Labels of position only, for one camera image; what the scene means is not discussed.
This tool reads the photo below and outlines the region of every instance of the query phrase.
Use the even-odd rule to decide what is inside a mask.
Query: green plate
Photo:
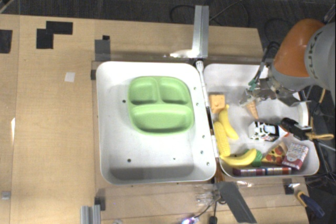
[[[177,78],[133,79],[128,99],[131,123],[141,133],[180,133],[194,124],[194,110],[188,87]]]

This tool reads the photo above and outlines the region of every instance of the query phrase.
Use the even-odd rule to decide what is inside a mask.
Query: wooden table
[[[46,28],[47,20],[73,22],[73,34],[54,35],[52,50],[36,49],[36,29]],[[79,223],[81,206],[92,206],[96,194],[90,79],[95,39],[110,36],[115,54],[168,55],[191,48],[193,26],[0,15],[0,29],[13,30],[10,54],[0,55],[0,101],[6,108],[1,112],[0,135],[6,139],[0,137],[0,190],[12,191],[10,200],[1,201],[0,222]],[[262,50],[257,30],[210,27],[209,55],[231,62],[258,62]],[[74,82],[65,81],[67,72],[75,73]],[[8,134],[14,117],[13,152]],[[308,223],[305,209],[293,195],[284,195],[281,181],[267,182],[255,180],[251,183],[260,188],[240,189],[257,221]],[[307,192],[303,178],[295,182]],[[180,202],[195,200],[192,191],[185,193]],[[177,203],[171,197],[171,193],[138,196],[134,211],[142,217],[123,212],[123,223],[174,224],[203,209],[193,202],[183,213],[150,215],[151,207],[158,206],[163,212],[173,212]],[[217,215],[219,224],[236,223],[227,206],[220,206]],[[201,223],[207,223],[207,217]],[[112,224],[113,219],[102,223]]]

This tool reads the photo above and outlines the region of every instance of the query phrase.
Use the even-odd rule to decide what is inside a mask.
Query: metal clamp
[[[80,224],[101,224],[100,205],[82,206],[80,209]]]

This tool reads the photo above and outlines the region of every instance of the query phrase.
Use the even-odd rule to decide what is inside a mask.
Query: yellow banana
[[[221,157],[231,167],[242,167],[250,165],[257,156],[257,150],[252,148],[239,157]]]
[[[229,141],[227,140],[223,125],[218,121],[214,123],[214,132],[217,140],[219,157],[222,158],[230,156]]]
[[[228,104],[225,105],[225,109],[223,109],[218,115],[218,120],[224,126],[226,135],[230,137],[231,139],[237,140],[239,139],[239,136],[236,133],[235,129],[233,129],[230,124],[229,116],[228,116],[228,108],[229,108],[229,105]]]

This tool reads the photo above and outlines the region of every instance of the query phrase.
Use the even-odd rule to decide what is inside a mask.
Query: small sticker
[[[1,200],[10,200],[11,195],[10,191],[3,191],[1,192]]]
[[[67,72],[65,75],[65,82],[74,82],[75,81],[75,72]]]

